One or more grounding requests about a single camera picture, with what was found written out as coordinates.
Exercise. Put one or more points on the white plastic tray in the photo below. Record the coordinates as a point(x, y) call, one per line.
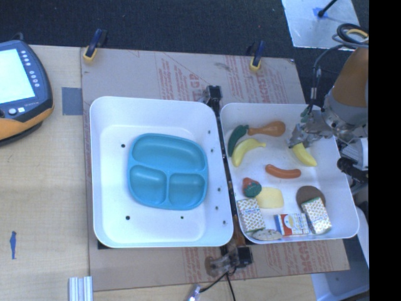
point(112, 168)
point(329, 180)

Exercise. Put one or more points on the black cylinder on white bracket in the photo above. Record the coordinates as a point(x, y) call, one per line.
point(352, 158)

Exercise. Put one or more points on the yellow banana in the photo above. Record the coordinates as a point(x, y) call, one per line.
point(244, 149)
point(305, 155)

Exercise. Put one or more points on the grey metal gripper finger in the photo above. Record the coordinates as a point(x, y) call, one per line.
point(308, 140)
point(296, 135)

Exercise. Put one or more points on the red and green strawberry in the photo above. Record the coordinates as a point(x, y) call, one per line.
point(251, 188)

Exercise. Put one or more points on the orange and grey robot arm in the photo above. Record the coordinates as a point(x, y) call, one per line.
point(352, 80)

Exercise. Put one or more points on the white yellow patterned carton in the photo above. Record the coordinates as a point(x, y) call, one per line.
point(317, 216)
point(250, 215)

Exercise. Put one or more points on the brown round biscuit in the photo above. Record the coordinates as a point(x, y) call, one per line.
point(307, 193)

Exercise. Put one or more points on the pale speckled biscuit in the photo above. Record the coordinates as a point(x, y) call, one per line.
point(267, 234)

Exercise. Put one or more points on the green cucumber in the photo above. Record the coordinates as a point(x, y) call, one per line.
point(235, 138)

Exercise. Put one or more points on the brown cardboard board red print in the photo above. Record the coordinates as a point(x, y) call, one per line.
point(131, 71)

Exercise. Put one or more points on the blue divided plate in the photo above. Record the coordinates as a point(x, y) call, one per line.
point(167, 171)

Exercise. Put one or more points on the brown chicken drumstick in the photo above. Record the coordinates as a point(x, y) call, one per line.
point(271, 128)

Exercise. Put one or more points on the thin black and white rod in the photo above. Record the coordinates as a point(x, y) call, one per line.
point(226, 168)

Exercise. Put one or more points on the orange sausage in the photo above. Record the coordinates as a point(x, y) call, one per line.
point(282, 172)

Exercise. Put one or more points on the yellow lemon wedge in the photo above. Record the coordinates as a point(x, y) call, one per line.
point(271, 197)

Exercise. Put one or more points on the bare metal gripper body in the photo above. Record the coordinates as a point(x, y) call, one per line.
point(318, 125)

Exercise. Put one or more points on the red white blue carton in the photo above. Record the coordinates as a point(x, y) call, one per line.
point(292, 224)

